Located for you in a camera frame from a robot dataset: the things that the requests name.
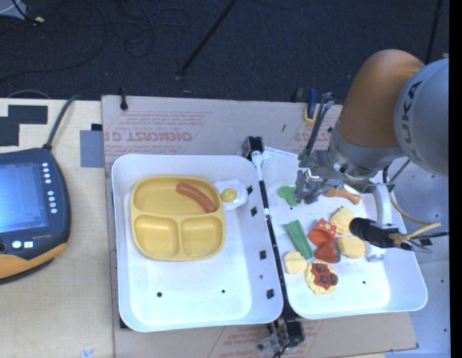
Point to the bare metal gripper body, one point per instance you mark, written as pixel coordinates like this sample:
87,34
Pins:
339,174

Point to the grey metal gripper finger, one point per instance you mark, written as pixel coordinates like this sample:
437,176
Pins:
301,186
314,194

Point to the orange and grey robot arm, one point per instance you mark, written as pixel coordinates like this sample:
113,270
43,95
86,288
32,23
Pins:
369,99

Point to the brown toy chicken drumstick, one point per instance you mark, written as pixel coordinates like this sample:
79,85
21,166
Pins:
346,196

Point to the yellow toy corn cob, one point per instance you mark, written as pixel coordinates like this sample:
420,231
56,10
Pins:
342,220

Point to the red carton with yellow stars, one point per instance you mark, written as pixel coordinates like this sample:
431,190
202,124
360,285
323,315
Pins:
320,233

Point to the green toy celery stick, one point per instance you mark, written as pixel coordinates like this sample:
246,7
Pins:
299,237

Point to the red toy strawberry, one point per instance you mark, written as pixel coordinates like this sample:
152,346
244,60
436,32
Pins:
328,253

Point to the thin black and white rod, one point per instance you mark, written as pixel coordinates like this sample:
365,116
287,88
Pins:
273,244

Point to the white and yellow fried egg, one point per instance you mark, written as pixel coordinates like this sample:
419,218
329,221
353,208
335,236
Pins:
234,201

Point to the pale yellow toy biscuit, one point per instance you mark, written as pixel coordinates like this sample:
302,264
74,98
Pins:
295,262

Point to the yellow spaghetti with meatballs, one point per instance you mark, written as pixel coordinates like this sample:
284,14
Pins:
321,280

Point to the orange toy sausage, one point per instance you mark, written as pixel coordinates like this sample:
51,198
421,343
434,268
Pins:
197,195

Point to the white plastic tray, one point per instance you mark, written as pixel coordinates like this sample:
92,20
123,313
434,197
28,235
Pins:
365,293
201,289

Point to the brown cardboard board red print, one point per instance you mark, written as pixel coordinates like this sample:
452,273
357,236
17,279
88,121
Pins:
201,132

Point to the yellow divided plate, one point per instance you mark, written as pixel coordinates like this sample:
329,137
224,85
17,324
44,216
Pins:
156,233

